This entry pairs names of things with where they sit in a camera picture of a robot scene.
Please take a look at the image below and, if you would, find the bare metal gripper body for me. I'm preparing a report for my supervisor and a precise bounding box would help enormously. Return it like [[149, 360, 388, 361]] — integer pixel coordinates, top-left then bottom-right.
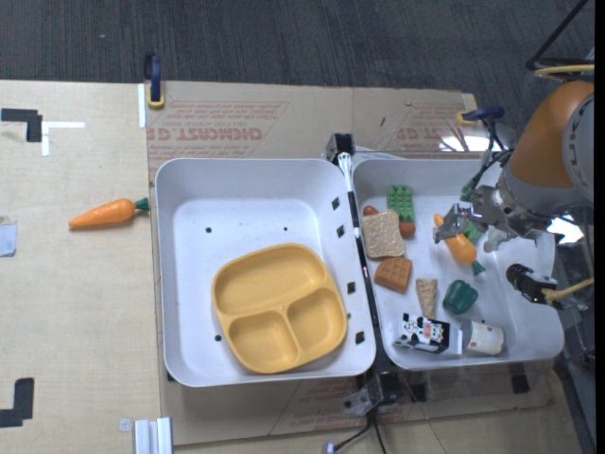
[[465, 184, 522, 239]]

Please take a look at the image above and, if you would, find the orange carrot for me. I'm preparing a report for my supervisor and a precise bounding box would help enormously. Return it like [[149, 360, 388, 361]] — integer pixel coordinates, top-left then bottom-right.
[[67, 197, 151, 230], [433, 212, 487, 276]]

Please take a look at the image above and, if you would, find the tan bread slice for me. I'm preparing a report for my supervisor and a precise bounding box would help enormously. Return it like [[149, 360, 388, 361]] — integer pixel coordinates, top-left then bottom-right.
[[360, 208, 407, 260]]

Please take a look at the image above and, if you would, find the green bell pepper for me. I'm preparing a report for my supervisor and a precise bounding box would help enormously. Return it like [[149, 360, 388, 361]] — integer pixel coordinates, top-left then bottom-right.
[[441, 279, 479, 316]]

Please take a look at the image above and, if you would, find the tan wedge-shaped slice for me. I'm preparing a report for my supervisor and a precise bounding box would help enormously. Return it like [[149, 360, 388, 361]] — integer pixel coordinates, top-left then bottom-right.
[[415, 277, 440, 321]]

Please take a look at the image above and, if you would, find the orange-brown waffle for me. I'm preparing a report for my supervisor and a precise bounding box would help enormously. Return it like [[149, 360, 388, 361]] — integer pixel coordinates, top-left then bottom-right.
[[373, 255, 414, 295]]

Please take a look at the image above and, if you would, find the white plastic tray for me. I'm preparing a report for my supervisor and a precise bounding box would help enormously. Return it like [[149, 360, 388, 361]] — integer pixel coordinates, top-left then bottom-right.
[[352, 157, 566, 373], [154, 157, 378, 389]]

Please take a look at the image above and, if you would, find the thin black and white rod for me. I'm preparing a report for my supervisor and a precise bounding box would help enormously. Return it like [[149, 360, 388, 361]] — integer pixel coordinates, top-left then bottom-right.
[[337, 151, 381, 377]]

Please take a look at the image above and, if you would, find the cow print milk carton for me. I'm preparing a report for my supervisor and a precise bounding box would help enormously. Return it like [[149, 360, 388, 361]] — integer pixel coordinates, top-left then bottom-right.
[[392, 312, 464, 356]]

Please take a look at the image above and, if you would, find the white cup with orange dots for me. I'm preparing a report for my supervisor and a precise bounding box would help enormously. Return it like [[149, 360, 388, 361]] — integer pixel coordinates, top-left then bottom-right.
[[459, 319, 507, 357]]

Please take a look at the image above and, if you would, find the yellow divided plate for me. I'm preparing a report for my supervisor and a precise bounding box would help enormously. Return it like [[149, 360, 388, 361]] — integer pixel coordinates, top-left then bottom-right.
[[210, 242, 349, 375]]

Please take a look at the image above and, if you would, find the brown cardboard board red print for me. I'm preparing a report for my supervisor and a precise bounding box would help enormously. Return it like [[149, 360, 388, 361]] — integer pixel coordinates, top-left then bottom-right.
[[144, 80, 555, 446]]

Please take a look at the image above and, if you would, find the black cylinder on white bracket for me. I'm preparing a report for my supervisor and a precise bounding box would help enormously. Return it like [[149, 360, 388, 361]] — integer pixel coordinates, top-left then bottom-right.
[[482, 227, 560, 306]]

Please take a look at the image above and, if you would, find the black block with thin wires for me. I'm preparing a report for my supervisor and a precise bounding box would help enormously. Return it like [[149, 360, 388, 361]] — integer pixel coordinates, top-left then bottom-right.
[[341, 370, 404, 416], [325, 132, 356, 163]]

